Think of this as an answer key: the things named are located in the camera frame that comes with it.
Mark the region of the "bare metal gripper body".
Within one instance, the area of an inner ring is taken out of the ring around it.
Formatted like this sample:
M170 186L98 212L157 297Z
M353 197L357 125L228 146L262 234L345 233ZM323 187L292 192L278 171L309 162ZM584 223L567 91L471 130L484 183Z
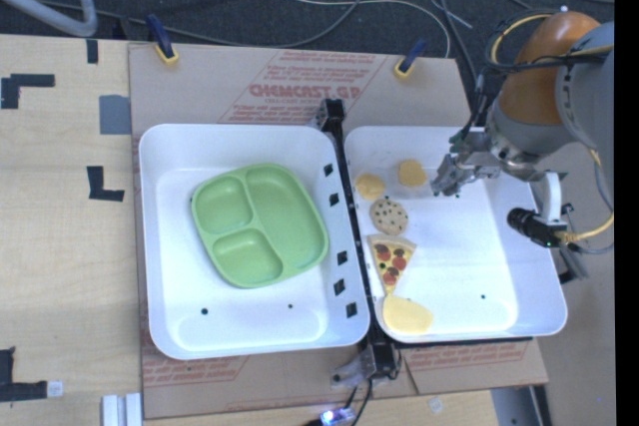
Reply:
M453 168L466 169L466 184L479 179L496 179L506 173L524 182L537 182L544 176L536 168L540 157L508 142L500 134L470 131L452 144Z

